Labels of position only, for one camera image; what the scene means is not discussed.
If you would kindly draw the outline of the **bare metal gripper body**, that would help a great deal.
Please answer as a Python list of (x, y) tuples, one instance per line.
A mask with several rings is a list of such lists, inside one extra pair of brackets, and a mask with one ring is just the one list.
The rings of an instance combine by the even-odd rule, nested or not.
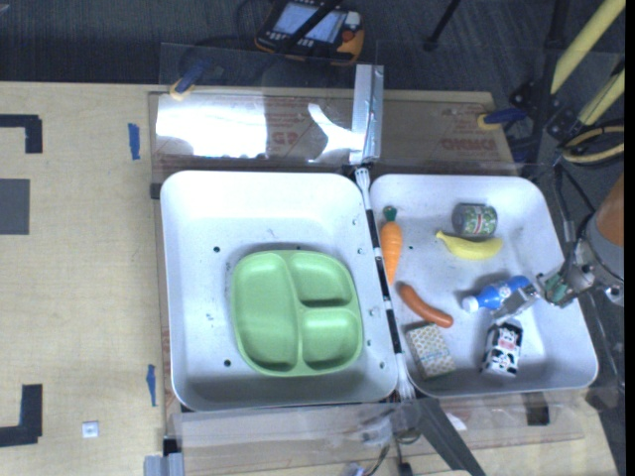
[(537, 276), (541, 297), (551, 305), (564, 308), (595, 283), (595, 260), (588, 246), (575, 246), (561, 266)]

